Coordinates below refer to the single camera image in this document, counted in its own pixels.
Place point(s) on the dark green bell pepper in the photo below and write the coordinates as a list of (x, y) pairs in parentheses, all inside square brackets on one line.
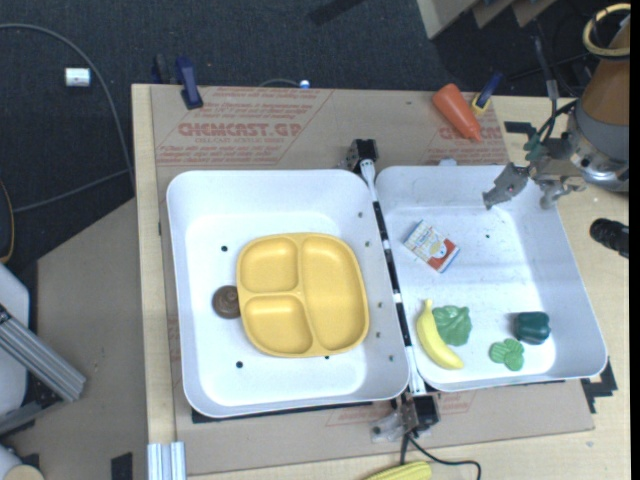
[(532, 327)]

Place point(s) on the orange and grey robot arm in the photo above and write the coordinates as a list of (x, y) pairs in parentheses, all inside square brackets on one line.
[(607, 85)]

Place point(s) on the brown doughnut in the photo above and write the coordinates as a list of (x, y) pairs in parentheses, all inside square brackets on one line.
[(225, 304)]

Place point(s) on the white and orange carton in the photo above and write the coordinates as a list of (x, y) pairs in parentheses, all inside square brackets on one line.
[(431, 246)]

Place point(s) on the thin black and white rod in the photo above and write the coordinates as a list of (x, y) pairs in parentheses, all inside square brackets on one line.
[(390, 255)]

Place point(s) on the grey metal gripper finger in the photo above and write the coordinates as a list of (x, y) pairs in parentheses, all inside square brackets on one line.
[(550, 195), (505, 188)]

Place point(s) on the yellow corn cob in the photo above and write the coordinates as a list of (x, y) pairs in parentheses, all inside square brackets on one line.
[(405, 471)]

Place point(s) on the white plastic tray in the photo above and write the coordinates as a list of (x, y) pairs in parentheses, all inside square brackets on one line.
[(210, 378), (500, 278)]

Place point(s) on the light green broccoli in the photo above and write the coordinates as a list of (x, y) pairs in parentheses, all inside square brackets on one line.
[(507, 354)]

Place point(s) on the yellow banana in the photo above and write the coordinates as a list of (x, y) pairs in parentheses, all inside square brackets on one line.
[(432, 343)]

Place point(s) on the black cylinder on white bracket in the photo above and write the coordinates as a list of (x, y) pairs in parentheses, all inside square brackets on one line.
[(612, 235)]

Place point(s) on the green lettuce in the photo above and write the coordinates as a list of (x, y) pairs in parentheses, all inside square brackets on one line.
[(454, 325)]

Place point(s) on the brown cardboard board, red print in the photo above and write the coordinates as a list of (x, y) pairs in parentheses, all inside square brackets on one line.
[(240, 133)]

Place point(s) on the orange carrot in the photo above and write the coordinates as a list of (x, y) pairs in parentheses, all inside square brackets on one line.
[(457, 110)]

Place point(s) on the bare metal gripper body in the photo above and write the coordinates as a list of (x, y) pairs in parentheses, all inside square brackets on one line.
[(597, 170)]

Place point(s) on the yellow divided plate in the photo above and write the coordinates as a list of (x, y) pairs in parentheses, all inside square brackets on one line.
[(330, 293)]

